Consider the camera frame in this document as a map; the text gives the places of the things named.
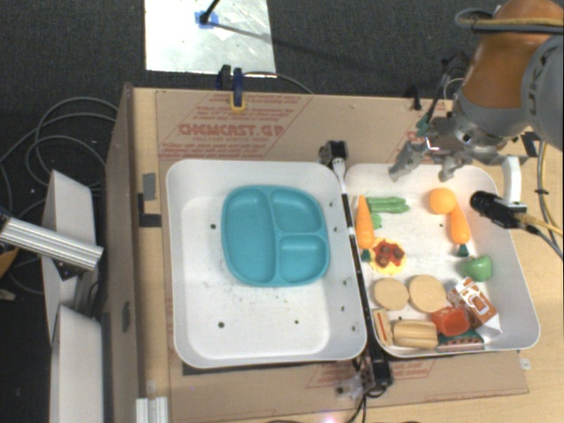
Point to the orange and white carton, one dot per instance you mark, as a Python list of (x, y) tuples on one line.
[(478, 304)]

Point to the tan round biscuit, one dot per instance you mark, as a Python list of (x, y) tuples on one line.
[(426, 293), (390, 294)]

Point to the yellow pasta with red sauce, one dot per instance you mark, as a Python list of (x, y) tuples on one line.
[(388, 256)]

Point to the tan ridged bread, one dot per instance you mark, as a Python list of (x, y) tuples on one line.
[(414, 334)]

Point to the sausage in bun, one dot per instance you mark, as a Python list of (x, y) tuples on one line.
[(382, 326)]

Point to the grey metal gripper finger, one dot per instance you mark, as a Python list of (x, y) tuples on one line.
[(451, 168), (407, 159)]

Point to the orange carrot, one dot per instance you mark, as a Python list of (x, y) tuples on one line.
[(364, 223), (459, 227)]

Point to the orange cube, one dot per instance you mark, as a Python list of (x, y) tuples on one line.
[(449, 321)]

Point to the orange ball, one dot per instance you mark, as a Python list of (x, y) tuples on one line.
[(442, 200)]

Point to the black cylinder on white bracket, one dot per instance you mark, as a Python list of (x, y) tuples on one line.
[(495, 207)]

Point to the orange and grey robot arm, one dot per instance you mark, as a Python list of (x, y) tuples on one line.
[(498, 69)]

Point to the white plastic tray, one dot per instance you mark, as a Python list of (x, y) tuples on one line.
[(423, 245), (255, 320)]

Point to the green pepper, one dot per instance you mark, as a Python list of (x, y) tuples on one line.
[(477, 268)]

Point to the green and brown packet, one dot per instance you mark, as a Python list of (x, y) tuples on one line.
[(462, 343)]

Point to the brown cardboard board red print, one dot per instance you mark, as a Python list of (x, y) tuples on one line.
[(264, 126)]

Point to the thin black and white rod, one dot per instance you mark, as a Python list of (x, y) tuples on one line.
[(351, 227)]

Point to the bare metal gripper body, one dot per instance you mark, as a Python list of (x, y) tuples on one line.
[(468, 141)]

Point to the blue divided plate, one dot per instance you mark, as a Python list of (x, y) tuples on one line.
[(251, 236)]

